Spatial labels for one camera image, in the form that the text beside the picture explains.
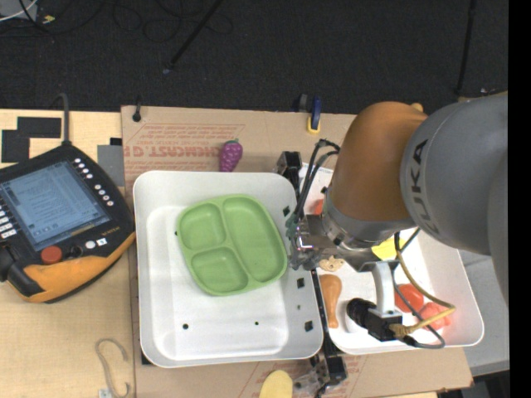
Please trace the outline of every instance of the metal hook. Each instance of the metal hook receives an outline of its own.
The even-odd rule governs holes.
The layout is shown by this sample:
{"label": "metal hook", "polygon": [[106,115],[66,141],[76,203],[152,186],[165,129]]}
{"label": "metal hook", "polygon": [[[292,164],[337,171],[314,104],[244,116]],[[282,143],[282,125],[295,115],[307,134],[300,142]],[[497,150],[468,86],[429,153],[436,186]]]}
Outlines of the metal hook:
{"label": "metal hook", "polygon": [[107,360],[105,360],[105,357],[100,351],[100,345],[103,342],[111,342],[114,345],[116,345],[118,349],[122,352],[122,357],[124,358],[125,362],[127,361],[127,352],[125,351],[124,347],[122,347],[122,345],[118,341],[113,339],[112,337],[104,337],[100,339],[98,342],[96,342],[95,344],[96,354],[98,355],[98,358],[101,361],[101,365],[103,366],[103,370],[105,372],[105,381],[107,382],[107,387],[109,388],[110,393],[112,394],[112,396],[115,396],[116,398],[126,398],[129,395],[131,386],[128,382],[125,382],[125,394],[120,395],[118,394],[118,392],[116,392],[116,389],[114,388],[113,380],[110,376],[109,363],[107,362]]}

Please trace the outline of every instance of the purple grape toy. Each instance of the purple grape toy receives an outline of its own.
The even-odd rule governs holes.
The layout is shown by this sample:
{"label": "purple grape toy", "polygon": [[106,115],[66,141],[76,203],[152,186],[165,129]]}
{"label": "purple grape toy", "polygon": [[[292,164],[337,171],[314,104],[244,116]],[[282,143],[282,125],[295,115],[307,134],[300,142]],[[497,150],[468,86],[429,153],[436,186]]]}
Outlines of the purple grape toy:
{"label": "purple grape toy", "polygon": [[219,170],[221,172],[232,172],[243,155],[243,146],[238,139],[229,140],[223,144],[219,154]]}

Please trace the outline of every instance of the white tray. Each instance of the white tray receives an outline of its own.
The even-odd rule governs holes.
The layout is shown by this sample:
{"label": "white tray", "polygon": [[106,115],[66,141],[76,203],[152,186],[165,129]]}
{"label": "white tray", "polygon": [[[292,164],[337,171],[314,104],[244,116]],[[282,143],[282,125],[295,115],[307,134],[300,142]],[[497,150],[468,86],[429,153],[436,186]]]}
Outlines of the white tray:
{"label": "white tray", "polygon": [[[300,171],[301,177],[304,177],[305,171],[305,167]],[[311,213],[315,203],[323,198],[321,189],[329,185],[332,175],[332,170],[320,168],[304,205],[306,212]],[[401,239],[407,240],[414,230],[401,232]],[[403,257],[413,278],[427,292],[456,307],[451,315],[452,324],[439,331],[446,347],[469,347],[481,341],[484,335],[483,318],[459,251],[421,232],[405,249]],[[341,351],[347,354],[369,354],[416,349],[399,341],[380,342],[355,323],[349,323],[350,330],[347,329],[345,314],[351,299],[362,298],[376,303],[372,274],[359,273],[347,264],[333,273],[318,268],[317,274],[335,274],[342,282],[336,308],[339,327],[329,329],[330,338]],[[399,284],[410,283],[402,267],[396,269],[395,278]],[[410,313],[403,314],[402,322],[405,325],[410,326],[417,321]],[[438,343],[436,337],[426,329],[416,330],[412,336],[420,343]]]}
{"label": "white tray", "polygon": [[134,184],[140,342],[157,366],[307,358],[322,345],[310,272],[288,268],[273,284],[224,297],[206,294],[194,282],[174,234],[178,214],[232,193],[265,205],[289,253],[290,214],[284,209],[294,210],[295,191],[278,174],[151,171]]}

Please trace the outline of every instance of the gray surface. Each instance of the gray surface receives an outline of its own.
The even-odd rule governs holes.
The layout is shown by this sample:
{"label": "gray surface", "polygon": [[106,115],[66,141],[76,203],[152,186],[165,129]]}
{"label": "gray surface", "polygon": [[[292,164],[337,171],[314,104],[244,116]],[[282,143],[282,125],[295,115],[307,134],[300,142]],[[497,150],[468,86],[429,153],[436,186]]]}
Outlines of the gray surface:
{"label": "gray surface", "polygon": [[[30,0],[22,0],[22,2],[24,3],[25,7],[28,7],[31,3]],[[21,10],[23,11],[22,6],[18,0],[0,0],[0,15],[2,15],[3,17],[10,17],[15,13],[19,13]],[[33,21],[37,19],[36,4],[27,9],[27,12],[32,17]],[[20,15],[16,15],[15,17],[27,19],[27,15],[25,12],[22,12]]]}
{"label": "gray surface", "polygon": [[124,151],[121,146],[98,145],[98,164],[118,187],[125,184]]}
{"label": "gray surface", "polygon": [[471,388],[461,390],[463,398],[487,398],[490,397],[487,385],[481,381]]}
{"label": "gray surface", "polygon": [[483,340],[466,347],[472,376],[509,370],[509,308],[504,301],[489,256],[460,250],[485,325]]}

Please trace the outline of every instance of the black cable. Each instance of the black cable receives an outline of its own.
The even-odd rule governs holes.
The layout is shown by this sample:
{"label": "black cable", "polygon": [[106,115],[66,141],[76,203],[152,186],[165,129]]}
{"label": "black cable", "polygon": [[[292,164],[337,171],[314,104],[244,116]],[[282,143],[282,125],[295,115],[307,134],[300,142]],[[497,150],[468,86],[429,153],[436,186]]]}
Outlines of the black cable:
{"label": "black cable", "polygon": [[177,63],[178,59],[183,55],[183,53],[188,49],[190,44],[192,44],[192,41],[195,40],[196,36],[201,32],[202,28],[206,25],[208,20],[211,18],[212,14],[216,11],[216,9],[222,4],[223,0],[216,0],[214,4],[212,4],[212,7],[208,10],[208,12],[205,14],[203,19],[197,24],[196,28],[193,30],[192,34],[188,37],[188,39],[184,42],[184,44],[181,46],[181,48],[178,50],[177,54],[172,58],[172,60],[169,62],[168,67],[163,70],[164,74],[168,74],[171,70],[173,70],[175,64]]}
{"label": "black cable", "polygon": [[[409,244],[413,241],[413,239],[418,235],[420,232],[420,228],[417,228],[415,232],[411,235],[411,237],[407,240],[407,242],[404,244],[404,246],[400,247],[400,232],[395,233],[394,235],[394,243],[395,243],[395,249],[397,251],[403,252]],[[417,317],[420,321],[424,321],[424,318],[413,308],[413,306],[410,304],[410,302],[406,299],[406,297],[403,295],[403,293],[400,291],[400,288],[398,288],[397,281],[395,279],[395,270],[391,270],[391,278],[392,278],[392,284],[395,289],[395,292],[397,292],[398,296],[402,299],[404,304],[411,310],[412,314]],[[445,339],[435,330],[430,324],[426,326],[428,330],[435,335],[439,343],[432,344],[432,343],[421,343],[418,342],[414,337],[407,335],[405,336],[402,341],[405,342],[407,345],[410,345],[412,347],[416,348],[425,348],[425,349],[441,349],[446,345]]]}
{"label": "black cable", "polygon": [[333,147],[335,149],[330,154],[339,153],[339,150],[341,150],[341,147],[339,147],[334,142],[330,142],[326,138],[321,138],[315,144],[314,151],[312,152],[311,156],[309,157],[308,169],[306,170],[306,175],[304,176],[304,183],[303,183],[303,186],[302,186],[303,188],[300,191],[300,198],[297,201],[297,205],[296,205],[295,210],[294,210],[294,213],[297,214],[296,221],[298,221],[302,217],[302,212],[303,212],[304,204],[306,202],[306,197],[308,197],[309,189],[310,189],[310,187],[312,185],[312,182],[313,182],[313,180],[315,178],[315,175],[317,174],[317,171],[319,170],[319,168],[322,165],[322,163],[324,163],[324,162],[322,162],[321,165],[319,165],[319,167],[317,167],[317,169],[314,169],[315,158],[317,157],[317,153],[319,152],[319,150],[321,148],[323,148],[323,147],[326,147],[326,146],[331,146],[331,147]]}
{"label": "black cable", "polygon": [[472,28],[474,26],[475,6],[477,0],[470,0],[468,8],[468,22],[466,24],[465,44],[463,45],[463,54],[461,56],[461,66],[459,71],[459,78],[457,79],[457,86],[455,87],[455,93],[460,95],[463,88],[463,79],[465,78],[466,63],[468,61],[468,54],[470,51],[470,39],[472,37]]}
{"label": "black cable", "polygon": [[315,167],[314,167],[314,169],[312,170],[312,172],[311,172],[311,174],[309,176],[308,183],[306,183],[306,181],[304,181],[303,191],[300,193],[300,199],[299,199],[299,202],[301,202],[301,203],[300,203],[300,205],[298,205],[297,212],[295,213],[295,214],[297,214],[297,218],[296,218],[297,221],[300,220],[300,218],[303,215],[304,203],[306,202],[306,198],[308,197],[308,194],[309,194],[309,189],[311,188],[311,185],[314,182],[315,176],[317,176],[317,173],[318,173],[319,169],[323,166],[323,164],[326,162],[326,160],[330,156],[337,155],[338,153],[339,152],[337,150],[332,150],[332,151],[327,152],[326,154],[322,155],[319,158],[319,161],[315,164]]}
{"label": "black cable", "polygon": [[64,121],[63,121],[63,141],[62,144],[71,144],[70,141],[70,105],[68,103],[68,96],[66,93],[60,93],[50,104],[50,108],[57,102],[57,100],[62,99],[63,109],[64,109]]}
{"label": "black cable", "polygon": [[49,34],[50,32],[45,28],[43,27],[42,25],[39,25],[37,22],[35,22],[35,20],[31,17],[31,15],[29,14],[29,12],[27,11],[26,9],[26,6],[24,6],[24,2],[22,0],[18,0],[20,2],[20,5],[22,7],[22,10],[24,11],[24,13],[26,14],[27,16],[27,19],[28,21],[30,21],[33,25],[35,25],[35,27],[37,27],[38,30],[42,31],[42,32],[45,32],[46,34]]}
{"label": "black cable", "polygon": [[[54,22],[53,25],[58,25],[59,20],[64,17],[64,15],[67,13],[68,10],[70,10],[71,6],[76,2],[77,0],[70,0],[62,9],[60,13],[54,13]],[[82,28],[89,22],[93,21],[104,9],[106,5],[110,5],[112,7],[111,12],[111,18],[114,21],[114,23],[121,29],[131,32],[131,31],[137,31],[140,30],[145,38],[147,38],[150,41],[153,41],[155,43],[163,43],[169,40],[172,40],[182,29],[182,23],[183,20],[197,23],[197,21],[193,20],[192,17],[198,15],[201,13],[201,11],[204,9],[204,0],[197,0],[197,3],[194,4],[194,7],[192,10],[185,10],[184,2],[183,0],[178,0],[179,9],[178,11],[173,10],[169,3],[166,0],[154,0],[158,6],[168,15],[171,16],[171,19],[151,19],[144,21],[143,15],[138,11],[132,8],[130,5],[124,4],[124,0],[87,0],[92,2],[99,3],[98,7],[95,9],[95,11],[81,24],[76,25],[71,28],[66,28],[62,31],[54,31],[53,27],[44,28],[40,23],[38,22],[32,22],[31,25],[27,25],[25,23],[24,25],[20,25],[20,19],[12,19],[5,22],[2,22],[0,25],[0,36],[6,36],[6,37],[40,37],[43,36],[40,33],[37,34],[31,34],[31,33],[10,33],[12,30],[16,31],[23,31],[24,29],[31,28],[32,30],[37,30],[39,32],[45,32],[48,36],[59,36],[64,35],[70,32],[73,32],[77,29]],[[129,25],[126,24],[122,19],[120,19],[119,12],[120,11],[126,11],[131,16],[134,17],[134,20],[129,23]],[[232,24],[232,21],[229,17],[226,15],[220,13],[220,12],[214,12],[212,14],[212,19],[215,19],[216,17],[219,17],[222,19],[222,25],[223,27],[213,27],[210,25],[211,22],[209,22],[208,25],[204,25],[203,27],[205,29],[208,29],[212,32],[218,33],[218,34],[230,34],[234,26]],[[156,32],[164,32],[163,36],[160,37],[157,35]]]}
{"label": "black cable", "polygon": [[140,113],[140,108],[142,107],[142,96],[136,96],[136,110],[132,116],[132,119],[135,123],[138,123],[142,119],[142,114]]}

